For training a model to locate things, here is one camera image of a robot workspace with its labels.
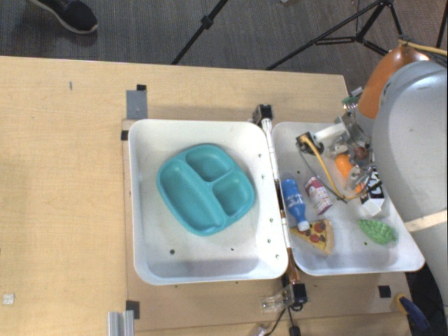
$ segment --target tripod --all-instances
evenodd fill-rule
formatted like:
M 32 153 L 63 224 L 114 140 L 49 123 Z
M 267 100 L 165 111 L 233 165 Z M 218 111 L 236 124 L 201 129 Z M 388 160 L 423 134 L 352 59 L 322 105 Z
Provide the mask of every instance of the tripod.
M 395 22 L 396 29 L 398 31 L 399 35 L 403 35 L 400 23 L 398 21 L 398 16 L 395 12 L 395 8 L 393 7 L 392 0 L 375 0 L 370 5 L 367 5 L 363 9 L 359 10 L 359 3 L 361 0 L 358 0 L 358 12 L 351 17 L 348 17 L 347 19 L 341 21 L 339 24 L 335 25 L 328 31 L 324 32 L 322 35 L 317 36 L 316 38 L 313 38 L 312 40 L 308 41 L 303 46 L 299 47 L 297 50 L 294 50 L 289 55 L 285 56 L 284 58 L 280 59 L 279 61 L 271 64 L 266 68 L 266 70 L 272 70 L 275 69 L 280 64 L 283 64 L 285 61 L 288 61 L 292 57 L 298 55 L 302 51 L 305 51 L 306 49 L 310 48 L 311 46 L 319 46 L 319 45 L 335 45 L 335 44 L 341 44 L 341 43 L 354 43 L 358 42 L 362 44 L 363 46 L 375 51 L 376 53 L 379 53 L 380 55 L 385 55 L 388 51 L 380 48 L 378 45 L 368 41 L 365 39 L 365 35 L 369 32 L 372 25 L 375 23 L 383 9 L 387 6 L 392 13 L 393 21 Z M 356 24 L 356 33 L 354 36 L 344 36 L 344 37 L 335 37 L 335 38 L 328 38 L 329 35 L 331 35 L 333 32 L 336 32 L 337 30 L 341 29 L 345 25 L 349 24 L 350 22 L 357 20 L 358 18 L 368 11 L 375 8 L 373 13 L 371 14 L 369 20 L 365 23 L 364 27 L 358 31 L 358 24 Z

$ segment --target teal plate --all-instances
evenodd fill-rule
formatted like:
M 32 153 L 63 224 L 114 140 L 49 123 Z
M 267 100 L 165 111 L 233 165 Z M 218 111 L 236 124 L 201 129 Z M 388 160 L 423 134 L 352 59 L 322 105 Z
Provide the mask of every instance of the teal plate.
M 157 188 L 169 210 L 190 232 L 207 236 L 238 221 L 253 205 L 253 186 L 221 148 L 201 144 L 166 161 Z

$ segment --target green toy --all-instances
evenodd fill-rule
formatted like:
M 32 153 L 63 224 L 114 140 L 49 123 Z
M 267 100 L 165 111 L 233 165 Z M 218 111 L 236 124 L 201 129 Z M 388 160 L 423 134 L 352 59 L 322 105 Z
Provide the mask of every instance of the green toy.
M 358 220 L 361 230 L 378 244 L 387 244 L 397 240 L 396 231 L 385 223 L 378 220 Z

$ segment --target can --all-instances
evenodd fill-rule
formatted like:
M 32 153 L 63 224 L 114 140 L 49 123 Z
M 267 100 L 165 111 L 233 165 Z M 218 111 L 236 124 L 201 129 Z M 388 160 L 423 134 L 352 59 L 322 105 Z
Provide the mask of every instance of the can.
M 305 184 L 305 190 L 313 202 L 314 208 L 317 209 L 318 215 L 325 213 L 333 205 L 327 190 L 315 176 Z

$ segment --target white strip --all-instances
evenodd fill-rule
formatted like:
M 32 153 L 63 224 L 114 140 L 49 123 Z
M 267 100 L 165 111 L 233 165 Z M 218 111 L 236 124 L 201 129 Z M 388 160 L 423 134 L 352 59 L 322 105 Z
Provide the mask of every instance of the white strip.
M 286 218 L 281 219 L 281 226 L 283 227 L 283 235 L 285 236 L 286 248 L 290 248 L 291 240 L 289 239 L 289 227 L 288 227 L 288 221 L 286 220 Z
M 266 135 L 267 147 L 269 148 L 269 157 L 271 159 L 272 174 L 274 175 L 274 180 L 279 180 L 279 167 L 277 166 L 277 157 L 275 155 L 274 142 L 272 141 L 272 121 L 269 118 L 264 118 L 261 120 L 261 127 Z
M 419 230 L 446 223 L 447 220 L 447 210 L 445 209 L 429 216 L 422 216 L 421 218 L 407 221 L 405 227 L 408 232 L 418 232 Z

